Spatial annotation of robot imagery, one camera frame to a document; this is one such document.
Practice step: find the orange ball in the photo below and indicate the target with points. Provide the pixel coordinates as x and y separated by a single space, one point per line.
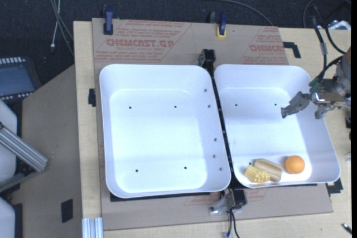
294 164

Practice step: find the yellow toy corn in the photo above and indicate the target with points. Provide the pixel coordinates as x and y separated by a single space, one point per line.
255 174

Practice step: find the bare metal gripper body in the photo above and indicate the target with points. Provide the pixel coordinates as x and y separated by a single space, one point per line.
333 96

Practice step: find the brown cardboard board red print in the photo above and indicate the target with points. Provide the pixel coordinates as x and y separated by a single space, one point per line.
156 44

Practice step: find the tan toy bread roll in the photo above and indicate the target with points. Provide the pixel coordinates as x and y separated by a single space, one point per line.
270 167

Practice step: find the thin black rod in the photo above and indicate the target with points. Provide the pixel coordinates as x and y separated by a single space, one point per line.
223 125

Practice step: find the white plastic tray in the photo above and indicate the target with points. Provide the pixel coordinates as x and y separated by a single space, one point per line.
159 133
262 133

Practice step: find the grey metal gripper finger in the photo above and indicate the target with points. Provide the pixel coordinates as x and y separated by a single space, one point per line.
321 112
296 104

